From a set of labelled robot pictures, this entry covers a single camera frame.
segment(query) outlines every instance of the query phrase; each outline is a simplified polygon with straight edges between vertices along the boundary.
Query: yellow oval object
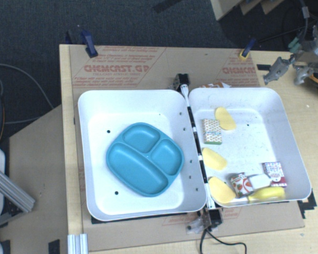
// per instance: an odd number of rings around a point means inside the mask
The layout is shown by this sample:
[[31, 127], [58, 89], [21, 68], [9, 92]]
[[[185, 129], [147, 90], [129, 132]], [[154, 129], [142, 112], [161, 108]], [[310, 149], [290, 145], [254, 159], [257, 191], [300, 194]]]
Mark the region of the yellow oval object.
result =
[[215, 170], [222, 170], [227, 166], [227, 160], [209, 148], [203, 148], [202, 158], [206, 166]]
[[281, 186], [271, 186], [266, 188], [261, 188], [257, 190], [253, 195], [248, 196], [249, 201], [259, 199], [269, 199], [269, 198], [280, 198], [285, 195], [285, 190]]
[[235, 192], [226, 183], [217, 177], [212, 177], [208, 181], [212, 198], [215, 202], [229, 203], [235, 198]]
[[224, 130], [234, 130], [235, 121], [224, 107], [218, 107], [214, 113], [216, 120], [219, 120], [219, 126]]

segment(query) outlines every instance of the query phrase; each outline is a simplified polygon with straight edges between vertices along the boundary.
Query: blue divided plate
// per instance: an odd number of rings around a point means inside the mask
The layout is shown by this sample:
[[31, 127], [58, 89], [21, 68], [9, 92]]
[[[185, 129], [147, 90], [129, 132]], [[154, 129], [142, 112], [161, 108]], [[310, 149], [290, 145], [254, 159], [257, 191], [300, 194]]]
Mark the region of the blue divided plate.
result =
[[166, 134], [147, 123], [127, 127], [107, 150], [109, 169], [135, 192], [149, 197], [165, 192], [176, 179], [184, 155]]

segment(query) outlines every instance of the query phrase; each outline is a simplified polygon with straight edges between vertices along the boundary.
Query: black floor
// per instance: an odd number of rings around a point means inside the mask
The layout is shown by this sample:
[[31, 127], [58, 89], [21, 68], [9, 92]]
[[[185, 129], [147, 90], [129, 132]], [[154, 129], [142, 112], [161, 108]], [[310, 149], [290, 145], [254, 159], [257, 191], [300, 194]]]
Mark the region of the black floor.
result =
[[[304, 0], [318, 17], [318, 0]], [[59, 44], [66, 31], [89, 30], [97, 45], [244, 48], [285, 51], [303, 25], [298, 0], [265, 15], [258, 5], [243, 16], [234, 8], [216, 21], [210, 0], [0, 0], [0, 94], [5, 104], [2, 140], [61, 103]], [[38, 85], [45, 91], [46, 101]]]

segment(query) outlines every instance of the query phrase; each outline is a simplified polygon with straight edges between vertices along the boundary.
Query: white eraser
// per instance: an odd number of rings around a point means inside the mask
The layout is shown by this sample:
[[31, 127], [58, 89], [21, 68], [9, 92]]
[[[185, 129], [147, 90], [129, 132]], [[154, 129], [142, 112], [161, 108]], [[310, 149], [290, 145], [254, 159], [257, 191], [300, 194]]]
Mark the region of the white eraser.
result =
[[267, 176], [266, 174], [258, 174], [258, 175], [250, 176], [249, 181], [254, 190], [263, 188], [263, 187], [268, 187], [271, 184], [271, 178]]

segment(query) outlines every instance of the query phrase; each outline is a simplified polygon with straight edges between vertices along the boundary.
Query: wooden table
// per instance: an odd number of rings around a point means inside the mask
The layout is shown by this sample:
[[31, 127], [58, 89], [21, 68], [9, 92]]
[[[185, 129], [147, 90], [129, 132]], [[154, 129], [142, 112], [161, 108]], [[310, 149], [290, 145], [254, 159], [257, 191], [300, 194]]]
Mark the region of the wooden table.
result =
[[[79, 190], [79, 174], [77, 162], [77, 146], [75, 126], [73, 124], [73, 87], [70, 62], [71, 45], [60, 45], [61, 92], [64, 125], [64, 149], [66, 169], [66, 195], [68, 233], [83, 233], [81, 198]], [[189, 51], [186, 48], [172, 48], [172, 51]], [[194, 53], [205, 53], [206, 49], [193, 49]], [[221, 53], [222, 49], [207, 49]], [[251, 51], [255, 65], [271, 65], [277, 57], [288, 58], [287, 52]], [[262, 75], [266, 71], [255, 69], [259, 83], [263, 83]], [[313, 193], [317, 202], [314, 210], [306, 211], [305, 227], [301, 229], [272, 231], [255, 234], [222, 237], [225, 242], [244, 242], [248, 253], [318, 253], [318, 91], [310, 84], [295, 86], [295, 71], [290, 69], [279, 81], [269, 83], [267, 87], [274, 89], [282, 98], [291, 128], [303, 157]], [[225, 246], [207, 237], [203, 246], [204, 253], [244, 253], [243, 246]], [[175, 243], [162, 243], [151, 246], [132, 247], [96, 251], [94, 253], [199, 253], [199, 240]]]

